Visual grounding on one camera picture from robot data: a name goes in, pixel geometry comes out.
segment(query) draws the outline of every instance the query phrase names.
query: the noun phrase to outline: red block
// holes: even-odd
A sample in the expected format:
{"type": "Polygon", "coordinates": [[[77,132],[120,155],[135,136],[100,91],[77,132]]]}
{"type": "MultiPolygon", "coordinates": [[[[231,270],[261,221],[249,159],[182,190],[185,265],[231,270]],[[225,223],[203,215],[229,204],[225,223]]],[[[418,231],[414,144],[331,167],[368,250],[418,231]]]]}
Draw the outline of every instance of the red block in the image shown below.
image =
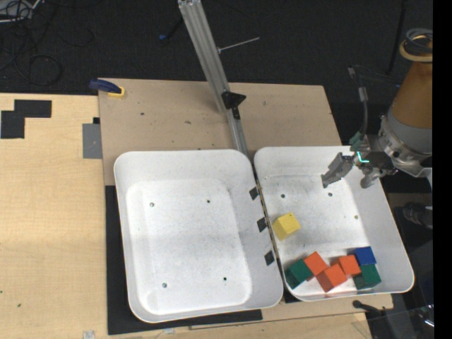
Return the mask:
{"type": "Polygon", "coordinates": [[[317,276],[328,267],[328,264],[321,258],[317,251],[306,257],[304,263],[307,265],[309,270],[312,271],[314,276],[317,276]]]}
{"type": "Polygon", "coordinates": [[[316,277],[324,292],[328,292],[334,287],[347,281],[347,276],[345,276],[338,263],[323,270],[316,277]]]}
{"type": "Polygon", "coordinates": [[[334,260],[333,265],[337,263],[346,275],[356,276],[361,273],[358,261],[356,261],[355,255],[341,256],[334,260]]]}

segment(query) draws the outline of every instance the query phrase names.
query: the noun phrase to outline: white tray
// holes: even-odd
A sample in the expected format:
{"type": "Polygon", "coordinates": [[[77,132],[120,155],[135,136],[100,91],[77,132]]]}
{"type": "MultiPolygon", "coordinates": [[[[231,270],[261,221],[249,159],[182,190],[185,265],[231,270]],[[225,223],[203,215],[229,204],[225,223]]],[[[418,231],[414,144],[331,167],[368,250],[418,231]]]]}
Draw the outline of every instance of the white tray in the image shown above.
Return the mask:
{"type": "Polygon", "coordinates": [[[285,270],[314,251],[331,264],[356,247],[371,246],[382,281],[357,291],[349,278],[328,294],[317,280],[286,287],[304,301],[407,292],[414,274],[380,181],[361,188],[364,175],[354,167],[339,182],[323,188],[321,174],[339,152],[352,154],[348,146],[262,148],[256,153],[254,164],[270,221],[292,211],[302,226],[282,241],[275,237],[276,250],[285,270]]]}
{"type": "Polygon", "coordinates": [[[128,152],[114,166],[129,304],[161,322],[277,304],[283,281],[236,150],[128,152]]]}

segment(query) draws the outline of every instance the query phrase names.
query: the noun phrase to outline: black bracket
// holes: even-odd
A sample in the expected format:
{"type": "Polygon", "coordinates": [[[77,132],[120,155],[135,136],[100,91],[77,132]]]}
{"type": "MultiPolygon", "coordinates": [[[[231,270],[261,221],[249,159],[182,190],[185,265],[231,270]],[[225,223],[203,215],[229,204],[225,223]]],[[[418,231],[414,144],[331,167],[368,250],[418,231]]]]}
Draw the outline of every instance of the black bracket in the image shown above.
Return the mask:
{"type": "Polygon", "coordinates": [[[233,92],[223,92],[221,94],[221,98],[223,99],[226,109],[232,109],[234,118],[240,119],[239,105],[245,100],[246,95],[233,92]]]}

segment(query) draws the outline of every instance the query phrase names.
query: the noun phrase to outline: blue block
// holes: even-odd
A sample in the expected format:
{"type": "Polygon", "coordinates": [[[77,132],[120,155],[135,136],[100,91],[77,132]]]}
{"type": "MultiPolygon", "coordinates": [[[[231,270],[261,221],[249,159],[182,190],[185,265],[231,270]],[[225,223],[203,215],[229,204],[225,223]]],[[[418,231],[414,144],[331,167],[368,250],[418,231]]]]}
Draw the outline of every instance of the blue block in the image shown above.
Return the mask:
{"type": "Polygon", "coordinates": [[[359,266],[372,265],[376,263],[374,252],[370,246],[358,247],[355,249],[354,254],[359,266]]]}

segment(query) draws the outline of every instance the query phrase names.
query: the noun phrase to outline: block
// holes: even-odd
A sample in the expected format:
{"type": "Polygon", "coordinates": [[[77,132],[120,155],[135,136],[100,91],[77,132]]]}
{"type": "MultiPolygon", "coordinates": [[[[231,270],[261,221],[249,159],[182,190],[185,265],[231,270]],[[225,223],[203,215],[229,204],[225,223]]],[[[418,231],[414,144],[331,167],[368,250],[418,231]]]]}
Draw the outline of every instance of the block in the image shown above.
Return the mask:
{"type": "Polygon", "coordinates": [[[312,271],[304,263],[303,260],[298,260],[284,271],[287,284],[294,289],[307,278],[312,276],[312,271]]]}
{"type": "Polygon", "coordinates": [[[284,240],[286,237],[298,231],[301,225],[294,214],[289,212],[277,218],[273,222],[272,228],[278,239],[284,240]]]}
{"type": "Polygon", "coordinates": [[[328,264],[322,259],[317,251],[306,257],[304,262],[315,276],[328,267],[328,264]]]}
{"type": "Polygon", "coordinates": [[[334,260],[333,265],[337,263],[346,275],[356,276],[361,273],[361,268],[359,268],[358,261],[355,255],[341,256],[334,260]]]}
{"type": "Polygon", "coordinates": [[[358,290],[370,289],[381,283],[381,278],[374,264],[360,266],[361,273],[353,278],[358,290]]]}
{"type": "Polygon", "coordinates": [[[328,292],[334,287],[347,281],[347,276],[344,274],[338,263],[323,270],[316,276],[316,278],[319,281],[320,286],[322,286],[324,292],[328,292]]]}
{"type": "Polygon", "coordinates": [[[372,265],[376,263],[374,252],[370,246],[357,247],[354,254],[359,266],[372,265]]]}

